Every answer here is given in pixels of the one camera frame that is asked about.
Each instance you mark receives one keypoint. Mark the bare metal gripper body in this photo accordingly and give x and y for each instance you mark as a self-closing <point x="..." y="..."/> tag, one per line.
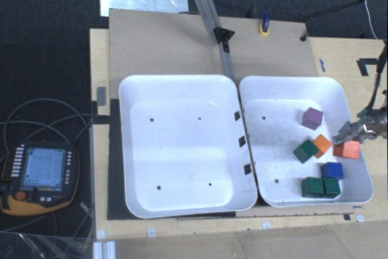
<point x="377" y="124"/>

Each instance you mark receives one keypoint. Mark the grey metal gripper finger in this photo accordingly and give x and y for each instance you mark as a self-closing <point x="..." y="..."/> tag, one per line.
<point x="341" y="133"/>
<point x="355" y="134"/>

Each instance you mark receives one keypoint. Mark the large orange cube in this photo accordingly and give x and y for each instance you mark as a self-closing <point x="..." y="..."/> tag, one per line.
<point x="347" y="150"/>

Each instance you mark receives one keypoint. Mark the small orange cube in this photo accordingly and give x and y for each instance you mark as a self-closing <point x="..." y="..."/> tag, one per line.
<point x="322" y="145"/>

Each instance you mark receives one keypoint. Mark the purple cube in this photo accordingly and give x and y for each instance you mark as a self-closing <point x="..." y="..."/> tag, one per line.
<point x="312" y="119"/>

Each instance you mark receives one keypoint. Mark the blue cube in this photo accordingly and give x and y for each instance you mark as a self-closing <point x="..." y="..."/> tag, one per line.
<point x="332" y="170"/>

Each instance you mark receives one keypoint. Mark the dark green cube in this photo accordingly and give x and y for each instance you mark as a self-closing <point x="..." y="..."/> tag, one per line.
<point x="331" y="188"/>
<point x="312" y="187"/>
<point x="304" y="151"/>

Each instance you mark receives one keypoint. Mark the white plastic tray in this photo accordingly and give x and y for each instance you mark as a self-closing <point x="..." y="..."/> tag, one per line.
<point x="279" y="154"/>
<point x="182" y="145"/>

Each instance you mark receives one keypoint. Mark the brown cardboard board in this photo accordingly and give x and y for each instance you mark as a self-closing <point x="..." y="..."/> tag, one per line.
<point x="169" y="45"/>

